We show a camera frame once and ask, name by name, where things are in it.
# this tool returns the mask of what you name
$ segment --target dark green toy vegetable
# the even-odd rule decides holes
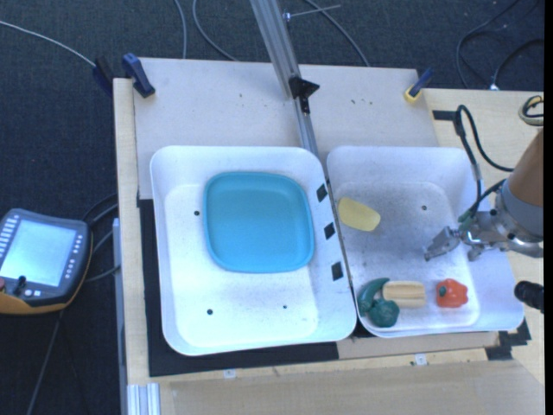
[[[367,314],[371,321],[380,328],[390,328],[397,322],[399,306],[391,300],[383,298],[374,299],[378,291],[382,289],[389,278],[376,278],[365,286],[359,294],[357,304],[361,314]]]

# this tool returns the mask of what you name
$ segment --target wooden table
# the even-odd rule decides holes
[[[375,72],[385,75],[382,69]],[[466,105],[489,155],[514,166],[536,134],[535,128],[518,118],[518,108],[531,95],[536,94],[425,89],[417,103],[429,115],[434,110],[454,111],[459,104]],[[163,415],[223,411],[445,413],[446,409],[447,413],[544,413],[543,315],[530,308],[525,309],[525,317],[533,339],[528,346],[513,349],[512,361],[487,359],[485,348],[499,345],[497,332],[348,338],[338,342],[337,361],[151,378],[137,208],[135,97],[131,80],[115,79],[122,257],[119,298],[124,321],[122,384],[127,385],[130,395],[123,400],[132,401],[128,413],[141,413],[138,395],[145,393],[148,385],[149,401],[156,405],[159,399]],[[450,123],[435,121],[434,130],[439,145],[461,146]],[[486,185],[505,177],[486,163],[481,168]],[[509,253],[509,260],[517,279],[543,283],[542,259]]]

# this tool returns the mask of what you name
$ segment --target light blue screen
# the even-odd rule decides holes
[[[0,273],[5,278],[58,286],[73,249],[76,231],[21,220]]]

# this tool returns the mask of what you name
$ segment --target black floor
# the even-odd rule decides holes
[[[432,67],[431,87],[542,91],[544,0],[310,0],[339,5],[293,16],[300,63]],[[248,0],[178,0],[186,20],[186,57],[267,61]],[[280,0],[290,14],[312,10]],[[210,44],[201,28],[224,53]],[[111,98],[92,77],[104,57],[117,76],[121,58],[181,58],[184,30],[173,0],[0,0],[0,215],[11,208],[79,219],[117,192]],[[92,219],[114,204],[94,208]],[[96,241],[117,210],[99,219]],[[113,266],[111,242],[98,249],[90,277]],[[113,277],[84,284],[64,312],[36,414],[119,412]],[[58,314],[0,316],[0,413],[27,413]]]

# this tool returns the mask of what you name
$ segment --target white tray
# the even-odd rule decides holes
[[[363,326],[374,335],[396,337],[478,330],[515,329],[524,317],[514,296],[515,278],[506,255],[485,252],[474,262],[467,246],[424,260],[424,248],[470,207],[476,185],[461,149],[355,147],[333,150],[327,159],[334,200],[350,197],[381,215],[378,227],[362,232],[340,224],[347,263],[357,296],[374,278],[420,281],[427,305],[401,309],[397,323],[376,327],[365,315]],[[481,208],[486,208],[484,201]],[[455,278],[468,287],[468,303],[444,309],[435,303],[435,285]]]
[[[315,254],[307,265],[259,274],[215,264],[200,211],[207,181],[226,171],[270,172],[300,184],[315,233]],[[175,351],[202,355],[333,342],[352,333],[353,294],[338,234],[329,239],[325,234],[334,215],[328,195],[319,201],[325,176],[313,154],[293,147],[168,146],[152,157],[150,174],[162,329]]]

